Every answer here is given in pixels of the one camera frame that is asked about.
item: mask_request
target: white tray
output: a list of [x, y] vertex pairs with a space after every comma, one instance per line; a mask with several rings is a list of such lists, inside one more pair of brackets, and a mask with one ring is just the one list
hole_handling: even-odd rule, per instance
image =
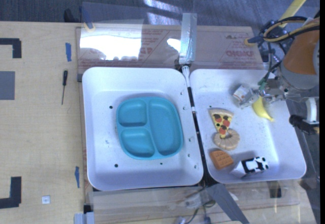
[[[306, 172], [306, 163], [295, 129], [289, 123], [290, 113], [286, 102], [274, 102], [268, 108], [275, 119], [270, 122], [258, 117], [251, 106], [239, 108], [236, 99], [232, 97], [232, 90], [240, 84], [257, 87], [265, 73], [266, 71], [260, 70], [200, 69], [190, 75], [208, 170], [211, 177], [220, 183], [299, 179]], [[264, 156], [269, 162], [270, 168], [267, 171], [240, 179], [230, 174], [234, 165], [222, 170], [214, 167], [209, 152], [218, 147], [213, 143], [216, 129], [208, 113], [210, 107], [227, 109], [235, 114], [231, 128], [240, 134], [241, 141], [236, 149], [227, 151], [234, 159], [234, 165], [244, 159]]]
[[[173, 69], [91, 68], [82, 77], [87, 171], [99, 190], [197, 184], [203, 166], [186, 82]], [[171, 101], [183, 129], [183, 147], [172, 157], [134, 159], [125, 154], [116, 129], [116, 109], [129, 99], [157, 96]]]

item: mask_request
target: pizza slice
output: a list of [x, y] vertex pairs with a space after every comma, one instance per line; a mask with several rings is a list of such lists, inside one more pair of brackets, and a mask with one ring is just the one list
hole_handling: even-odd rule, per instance
[[213, 124], [220, 134], [220, 138], [225, 138], [233, 119], [234, 114], [226, 109], [213, 108], [209, 110]]

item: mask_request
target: blue divided dish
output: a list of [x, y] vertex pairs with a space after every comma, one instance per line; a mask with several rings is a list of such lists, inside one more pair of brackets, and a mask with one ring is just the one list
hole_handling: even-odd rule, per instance
[[177, 154], [183, 131], [175, 106], [159, 97], [133, 98], [122, 102], [116, 113], [123, 151], [136, 159], [160, 159]]

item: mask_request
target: table surface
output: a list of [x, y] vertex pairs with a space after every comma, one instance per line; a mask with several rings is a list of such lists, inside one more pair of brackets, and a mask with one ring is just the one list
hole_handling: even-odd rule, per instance
[[[22, 178], [21, 204], [0, 209], [1, 223], [73, 223], [74, 214], [83, 212], [83, 111], [81, 83], [76, 80], [76, 28], [80, 26], [0, 22], [0, 38], [22, 41], [22, 58], [18, 59], [12, 58], [12, 46], [0, 45], [0, 71], [15, 72], [15, 100], [0, 100], [0, 199], [10, 196], [11, 177]], [[67, 61], [66, 43], [71, 44], [72, 61]], [[62, 74], [66, 69], [69, 75], [62, 105]], [[316, 223], [305, 190], [298, 181], [289, 186], [297, 203], [278, 206], [276, 199], [270, 199], [268, 207], [245, 209], [251, 223], [260, 223], [261, 219], [264, 223]], [[42, 196], [50, 196], [50, 204], [42, 204]], [[213, 223], [229, 220], [224, 213], [212, 212], [210, 216]], [[173, 221], [175, 218], [134, 223]], [[191, 223], [202, 223], [202, 218]]]

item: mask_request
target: screwdriver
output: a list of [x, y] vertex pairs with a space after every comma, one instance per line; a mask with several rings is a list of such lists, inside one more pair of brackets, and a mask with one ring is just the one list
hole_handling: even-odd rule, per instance
[[61, 103], [61, 105], [63, 105], [64, 88], [66, 87], [66, 84], [67, 84], [67, 78], [68, 78], [68, 71], [65, 70], [65, 71], [63, 72], [63, 83], [62, 83], [62, 85], [63, 85], [63, 93], [62, 93], [62, 103]]

